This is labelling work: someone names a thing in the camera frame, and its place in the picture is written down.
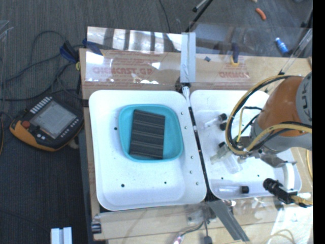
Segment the gray floor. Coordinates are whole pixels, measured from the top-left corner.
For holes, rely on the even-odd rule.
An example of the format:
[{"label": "gray floor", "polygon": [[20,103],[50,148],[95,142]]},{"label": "gray floor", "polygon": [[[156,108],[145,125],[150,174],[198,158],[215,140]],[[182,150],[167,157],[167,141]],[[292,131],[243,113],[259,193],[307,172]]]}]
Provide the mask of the gray floor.
[{"label": "gray floor", "polygon": [[[5,125],[0,155],[0,243],[49,243],[49,231],[72,227],[73,243],[87,243],[79,150],[65,147],[48,153],[17,140],[8,130],[15,116],[52,84],[55,71],[67,61],[58,56],[11,77],[25,67],[59,53],[65,40],[80,45],[88,26],[181,33],[197,16],[192,8],[202,0],[0,0],[0,19],[10,21],[4,63],[4,96],[0,110]],[[263,9],[266,21],[254,11]],[[261,28],[299,28],[307,23],[313,0],[214,0],[202,23]],[[69,66],[61,76],[66,88],[76,88],[79,73]],[[58,97],[80,108],[65,93]]]}]

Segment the orange handheld controller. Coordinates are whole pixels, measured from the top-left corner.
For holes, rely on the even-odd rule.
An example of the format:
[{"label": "orange handheld controller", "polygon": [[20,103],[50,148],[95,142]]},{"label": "orange handheld controller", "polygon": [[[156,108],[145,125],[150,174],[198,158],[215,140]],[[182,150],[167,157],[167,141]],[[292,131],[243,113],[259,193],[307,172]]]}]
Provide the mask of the orange handheld controller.
[{"label": "orange handheld controller", "polygon": [[10,124],[18,139],[46,151],[67,145],[83,127],[83,113],[46,95],[21,111]]}]

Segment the dark floor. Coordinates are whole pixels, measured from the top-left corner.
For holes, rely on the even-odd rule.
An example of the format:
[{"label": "dark floor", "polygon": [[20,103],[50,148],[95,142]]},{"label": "dark floor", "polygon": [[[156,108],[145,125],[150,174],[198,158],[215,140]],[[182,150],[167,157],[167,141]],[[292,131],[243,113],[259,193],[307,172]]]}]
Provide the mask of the dark floor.
[{"label": "dark floor", "polygon": [[[0,0],[0,19],[8,20],[7,28],[12,27],[6,57],[0,62],[4,122],[0,243],[49,243],[49,232],[56,227],[72,227],[73,243],[87,243],[79,150],[69,146],[58,152],[37,150],[16,139],[8,129],[18,111],[33,102],[29,98],[42,95],[47,88],[48,93],[61,89],[55,73],[68,63],[58,55],[63,42],[69,40],[78,48],[88,26],[179,34],[198,15],[192,8],[201,1],[161,0],[162,7],[159,0]],[[256,7],[263,9],[267,20],[261,20]],[[199,22],[300,28],[308,24],[312,9],[313,0],[258,0],[257,4],[213,0]],[[75,89],[78,77],[70,65],[60,80],[65,88]],[[56,95],[81,110],[80,100],[75,98],[80,95],[70,92],[74,97],[63,91]]]}]

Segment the white tray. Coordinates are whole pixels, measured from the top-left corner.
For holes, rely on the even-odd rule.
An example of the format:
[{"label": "white tray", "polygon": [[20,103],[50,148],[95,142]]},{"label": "white tray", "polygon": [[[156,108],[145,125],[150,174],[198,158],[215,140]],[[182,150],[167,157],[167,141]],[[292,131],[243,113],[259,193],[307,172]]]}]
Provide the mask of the white tray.
[{"label": "white tray", "polygon": [[[118,131],[119,111],[132,104],[162,104],[178,116],[184,150],[171,161],[141,163],[127,158]],[[98,90],[89,98],[97,198],[108,210],[193,204],[206,184],[188,106],[175,91]]]},{"label": "white tray", "polygon": [[[212,164],[210,161],[210,157],[217,153],[219,143],[225,141],[225,132],[220,130],[217,125],[204,128],[204,123],[222,113],[229,116],[234,106],[245,93],[246,91],[238,90],[196,90],[190,95],[190,102],[201,142],[209,186],[212,193],[220,199],[269,196],[271,194],[263,187],[263,181],[266,178],[284,182],[282,168],[273,168],[254,157],[248,158],[246,162],[241,164],[242,170],[236,173],[229,171],[229,167],[227,167],[225,162],[219,161]],[[268,94],[257,91],[248,99],[245,106],[262,108],[267,99]],[[243,112],[242,124],[246,125],[258,113],[259,110],[245,110]],[[239,115],[240,113],[238,112],[233,122],[233,136],[238,134]],[[242,136],[249,135],[249,132],[250,128]],[[289,162],[294,161],[290,149],[282,152],[278,156]],[[302,183],[295,165],[293,170],[295,175],[294,189],[299,190]],[[248,186],[249,193],[242,194],[239,191],[240,186]]]}]

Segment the blue marker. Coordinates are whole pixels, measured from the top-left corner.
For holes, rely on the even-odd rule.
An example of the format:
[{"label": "blue marker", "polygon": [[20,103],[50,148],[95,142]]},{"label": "blue marker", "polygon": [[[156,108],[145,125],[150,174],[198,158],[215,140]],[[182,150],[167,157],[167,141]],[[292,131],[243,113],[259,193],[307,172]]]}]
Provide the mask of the blue marker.
[{"label": "blue marker", "polygon": [[275,42],[279,48],[279,50],[281,51],[282,54],[287,54],[289,52],[288,48],[286,47],[286,45],[280,40],[279,37],[277,37],[275,39]]}]

